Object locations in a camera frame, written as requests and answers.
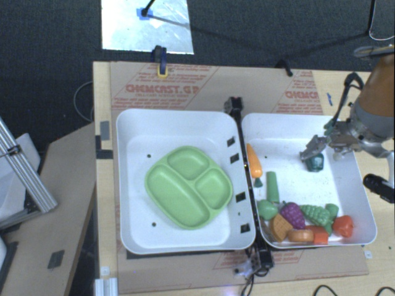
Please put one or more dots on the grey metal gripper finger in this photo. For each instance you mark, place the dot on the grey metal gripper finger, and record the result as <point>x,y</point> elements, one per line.
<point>319,142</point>
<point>309,153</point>

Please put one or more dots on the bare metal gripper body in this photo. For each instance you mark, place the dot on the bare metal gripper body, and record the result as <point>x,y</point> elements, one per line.
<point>347,139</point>

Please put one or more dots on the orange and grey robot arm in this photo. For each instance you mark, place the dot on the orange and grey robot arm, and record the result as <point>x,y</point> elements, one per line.
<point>376,97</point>

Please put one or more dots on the dark green bell pepper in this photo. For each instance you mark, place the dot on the dark green bell pepper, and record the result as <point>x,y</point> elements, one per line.
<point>316,163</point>

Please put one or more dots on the white plastic tray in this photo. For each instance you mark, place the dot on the white plastic tray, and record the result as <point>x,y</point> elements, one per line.
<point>287,134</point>
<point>172,128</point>

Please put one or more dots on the green cylinder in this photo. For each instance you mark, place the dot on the green cylinder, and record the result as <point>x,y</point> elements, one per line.
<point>272,187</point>

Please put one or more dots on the orange carrot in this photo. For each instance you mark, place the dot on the orange carrot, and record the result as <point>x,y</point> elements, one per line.
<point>254,163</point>

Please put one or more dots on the small green vegetable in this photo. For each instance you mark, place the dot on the small green vegetable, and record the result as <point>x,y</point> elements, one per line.
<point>333,210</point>

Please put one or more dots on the green grapes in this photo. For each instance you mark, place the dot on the green grapes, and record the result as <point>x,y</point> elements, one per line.
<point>316,214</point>

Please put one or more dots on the purple grapes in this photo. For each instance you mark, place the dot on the purple grapes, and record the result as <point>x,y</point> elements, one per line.
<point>293,216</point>

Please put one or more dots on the thin black rod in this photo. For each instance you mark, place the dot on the thin black rod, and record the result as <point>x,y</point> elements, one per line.
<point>243,140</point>

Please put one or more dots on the green pear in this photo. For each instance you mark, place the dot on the green pear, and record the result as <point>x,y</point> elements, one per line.
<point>266,210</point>

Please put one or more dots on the brown cardboard board red print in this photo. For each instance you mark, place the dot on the brown cardboard board red print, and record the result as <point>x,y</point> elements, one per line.
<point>262,88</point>

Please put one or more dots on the orange red tomato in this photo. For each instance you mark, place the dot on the orange red tomato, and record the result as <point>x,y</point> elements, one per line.
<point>343,226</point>

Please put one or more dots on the brown waffle biscuit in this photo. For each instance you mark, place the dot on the brown waffle biscuit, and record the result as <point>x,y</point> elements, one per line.
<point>279,228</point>

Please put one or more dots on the orange doughnut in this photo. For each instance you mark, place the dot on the orange doughnut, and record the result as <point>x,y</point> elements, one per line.
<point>300,235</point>

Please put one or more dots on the orange red cube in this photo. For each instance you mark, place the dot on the orange red cube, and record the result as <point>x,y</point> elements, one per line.
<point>321,236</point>

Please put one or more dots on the green divided plate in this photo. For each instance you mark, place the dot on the green divided plate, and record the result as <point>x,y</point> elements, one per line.
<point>185,193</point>

